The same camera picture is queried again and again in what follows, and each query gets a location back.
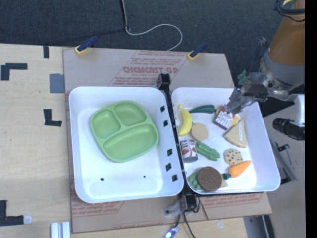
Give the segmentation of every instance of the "blue and yellow clamp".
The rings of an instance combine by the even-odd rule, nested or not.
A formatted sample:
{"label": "blue and yellow clamp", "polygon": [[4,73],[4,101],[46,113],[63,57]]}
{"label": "blue and yellow clamp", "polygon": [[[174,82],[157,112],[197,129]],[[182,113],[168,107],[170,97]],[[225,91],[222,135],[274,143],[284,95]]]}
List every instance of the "blue and yellow clamp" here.
{"label": "blue and yellow clamp", "polygon": [[92,47],[98,41],[98,36],[94,36],[84,41],[81,45],[75,47],[75,52],[79,55],[87,51],[87,48]]}
{"label": "blue and yellow clamp", "polygon": [[205,47],[207,47],[205,42],[200,44],[198,47],[187,54],[187,59],[194,60],[197,57],[198,53],[204,50]]}

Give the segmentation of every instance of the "orange carrot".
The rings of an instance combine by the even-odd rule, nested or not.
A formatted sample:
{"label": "orange carrot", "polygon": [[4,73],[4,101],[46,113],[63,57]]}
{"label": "orange carrot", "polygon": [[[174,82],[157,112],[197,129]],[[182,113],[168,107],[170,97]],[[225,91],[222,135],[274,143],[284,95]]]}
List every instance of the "orange carrot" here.
{"label": "orange carrot", "polygon": [[249,166],[249,164],[251,163],[251,161],[244,161],[241,163],[238,163],[236,165],[233,165],[230,167],[229,169],[229,173],[231,174],[231,177],[237,177],[239,175],[241,175],[241,173],[247,169],[247,167]]}

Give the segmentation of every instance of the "cardboard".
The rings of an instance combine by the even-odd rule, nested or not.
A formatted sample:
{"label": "cardboard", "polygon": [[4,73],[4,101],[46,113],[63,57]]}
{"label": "cardboard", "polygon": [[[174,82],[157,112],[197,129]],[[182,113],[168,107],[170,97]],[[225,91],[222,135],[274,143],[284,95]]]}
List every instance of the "cardboard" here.
{"label": "cardboard", "polygon": [[[94,48],[77,55],[73,48],[64,48],[73,233],[176,222],[175,217],[165,216],[164,208],[177,202],[178,196],[98,204],[78,198],[74,189],[68,95],[79,86],[155,86],[160,73],[170,74],[171,91],[179,87],[234,87],[224,54],[200,53],[194,60],[186,56],[186,52]],[[201,197],[200,201],[198,213],[188,214],[189,222],[271,213],[266,193]]]}

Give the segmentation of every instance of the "cheese slice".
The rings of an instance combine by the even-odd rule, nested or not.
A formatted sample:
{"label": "cheese slice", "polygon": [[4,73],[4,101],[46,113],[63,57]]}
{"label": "cheese slice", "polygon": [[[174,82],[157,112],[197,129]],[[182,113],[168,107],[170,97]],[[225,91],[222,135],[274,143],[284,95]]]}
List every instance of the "cheese slice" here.
{"label": "cheese slice", "polygon": [[238,147],[247,147],[247,137],[244,129],[244,120],[240,120],[225,135],[224,138]]}

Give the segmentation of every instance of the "divided green plate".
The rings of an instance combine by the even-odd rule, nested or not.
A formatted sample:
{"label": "divided green plate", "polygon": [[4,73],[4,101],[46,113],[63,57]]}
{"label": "divided green plate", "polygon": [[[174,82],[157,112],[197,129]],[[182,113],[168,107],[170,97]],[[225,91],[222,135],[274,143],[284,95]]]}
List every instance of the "divided green plate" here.
{"label": "divided green plate", "polygon": [[102,152],[114,162],[137,158],[159,141],[159,133],[140,105],[121,101],[95,112],[90,128]]}

